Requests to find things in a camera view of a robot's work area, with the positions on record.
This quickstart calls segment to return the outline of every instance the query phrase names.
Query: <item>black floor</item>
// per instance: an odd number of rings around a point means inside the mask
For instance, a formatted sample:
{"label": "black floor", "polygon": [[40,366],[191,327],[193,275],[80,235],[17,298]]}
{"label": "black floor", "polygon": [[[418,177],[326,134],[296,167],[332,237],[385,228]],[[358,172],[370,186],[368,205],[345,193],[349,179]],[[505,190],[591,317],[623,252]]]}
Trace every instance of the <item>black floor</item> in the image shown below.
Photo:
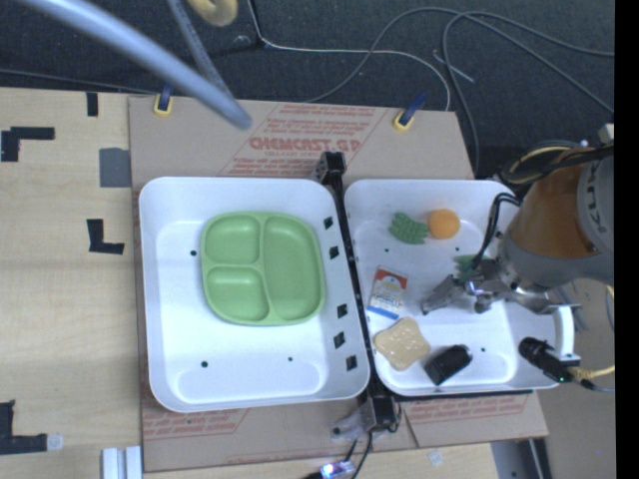
{"label": "black floor", "polygon": [[[164,0],[91,1],[192,63]],[[247,2],[241,0],[238,19],[224,29],[212,28],[193,15],[210,56],[237,98],[307,101],[337,86],[361,61],[362,54],[355,53],[265,49]],[[266,39],[281,46],[318,50],[366,50],[393,18],[422,9],[398,20],[376,49],[419,57],[439,71],[451,92],[449,109],[459,117],[480,178],[493,175],[512,156],[546,141],[593,141],[599,128],[613,119],[613,56],[575,51],[501,18],[569,45],[614,52],[615,0],[254,2]],[[470,11],[484,14],[467,18],[454,14]],[[455,81],[467,111],[441,63],[444,31],[450,65],[461,73]],[[499,31],[508,38],[498,35]],[[534,54],[524,51],[524,46]],[[159,91],[163,86],[162,80],[103,45],[21,4],[0,0],[1,86],[100,88],[16,76],[6,70],[125,86],[129,90]],[[404,107],[423,91],[427,93],[424,108],[446,108],[445,85],[430,68],[405,56],[374,54],[349,83],[323,101]]]}

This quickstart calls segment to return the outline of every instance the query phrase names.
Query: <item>green plate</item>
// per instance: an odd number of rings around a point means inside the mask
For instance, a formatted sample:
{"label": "green plate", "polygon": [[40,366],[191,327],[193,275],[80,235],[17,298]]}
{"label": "green plate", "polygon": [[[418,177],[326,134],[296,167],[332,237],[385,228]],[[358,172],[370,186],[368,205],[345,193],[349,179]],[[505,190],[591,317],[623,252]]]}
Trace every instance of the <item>green plate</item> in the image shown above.
{"label": "green plate", "polygon": [[294,324],[325,297],[315,231],[279,213],[232,213],[207,222],[201,242],[204,291],[219,317],[239,324]]}

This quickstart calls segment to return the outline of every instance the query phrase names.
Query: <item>cardboard box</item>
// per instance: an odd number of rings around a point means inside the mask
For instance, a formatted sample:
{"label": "cardboard box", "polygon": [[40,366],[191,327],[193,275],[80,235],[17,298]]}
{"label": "cardboard box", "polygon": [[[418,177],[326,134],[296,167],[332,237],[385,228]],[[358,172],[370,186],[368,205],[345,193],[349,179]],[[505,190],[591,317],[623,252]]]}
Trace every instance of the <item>cardboard box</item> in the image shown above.
{"label": "cardboard box", "polygon": [[[324,151],[344,153],[346,185],[370,178],[472,179],[455,115],[421,111],[399,132],[392,126],[399,109],[242,102],[254,124],[241,131],[188,98],[176,98],[172,114],[160,118],[153,113],[154,100],[129,99],[145,470],[343,456],[350,443],[333,440],[330,430],[357,409],[355,399],[180,414],[153,398],[138,196],[145,183],[163,176],[313,178]],[[373,451],[547,434],[535,393],[435,398],[402,408],[399,430],[377,439]]]}

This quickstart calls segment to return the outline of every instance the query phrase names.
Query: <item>table surface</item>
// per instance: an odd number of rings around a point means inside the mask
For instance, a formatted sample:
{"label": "table surface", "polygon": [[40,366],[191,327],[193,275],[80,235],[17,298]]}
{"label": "table surface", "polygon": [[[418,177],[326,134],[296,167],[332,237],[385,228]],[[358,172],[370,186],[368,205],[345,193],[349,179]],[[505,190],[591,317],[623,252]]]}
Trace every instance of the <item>table surface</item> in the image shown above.
{"label": "table surface", "polygon": [[[100,187],[99,151],[129,149],[127,96],[0,89],[0,129],[55,127],[0,164],[0,402],[16,435],[60,433],[64,448],[0,456],[1,477],[100,477],[104,448],[141,444],[131,189]],[[122,255],[90,253],[88,219]],[[497,478],[489,444],[378,452],[359,477]],[[154,473],[168,478],[300,478],[321,460]]]}

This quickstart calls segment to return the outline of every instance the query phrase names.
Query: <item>white tray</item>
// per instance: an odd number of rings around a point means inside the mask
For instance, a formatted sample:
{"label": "white tray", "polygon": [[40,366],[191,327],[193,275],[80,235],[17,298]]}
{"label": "white tray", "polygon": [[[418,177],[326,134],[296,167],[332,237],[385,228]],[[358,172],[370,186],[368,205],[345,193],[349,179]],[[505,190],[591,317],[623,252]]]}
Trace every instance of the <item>white tray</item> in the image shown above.
{"label": "white tray", "polygon": [[[217,215],[281,212],[316,232],[325,304],[312,319],[244,326],[205,299],[202,229]],[[326,219],[331,225],[326,228]],[[149,374],[155,397],[179,412],[351,398],[370,368],[334,202],[307,180],[160,178],[140,195]],[[331,258],[337,246],[339,255]]]}
{"label": "white tray", "polygon": [[[403,272],[408,283],[401,315],[417,320],[421,333],[432,346],[431,353],[465,344],[472,354],[466,368],[435,386],[423,369],[425,359],[405,371],[397,371],[373,349],[379,379],[391,391],[423,396],[555,385],[519,355],[517,346],[524,337],[533,336],[556,343],[564,352],[572,351],[572,316],[567,307],[562,307],[555,316],[536,315],[516,303],[499,302],[488,312],[477,314],[472,309],[472,299],[466,297],[428,315],[420,310],[420,302],[448,274],[455,272],[453,258],[477,253],[492,200],[504,191],[504,185],[491,181],[446,180],[364,180],[353,183],[346,191],[348,225],[364,305],[370,298],[372,279],[379,266]],[[426,222],[429,212],[441,208],[454,210],[461,219],[461,229],[451,239],[426,238],[424,244],[406,244],[388,232],[397,212]],[[506,229],[515,211],[512,205],[502,205],[500,230]],[[494,242],[487,255],[493,255],[495,249]],[[366,319],[371,339],[394,323],[369,311]]]}

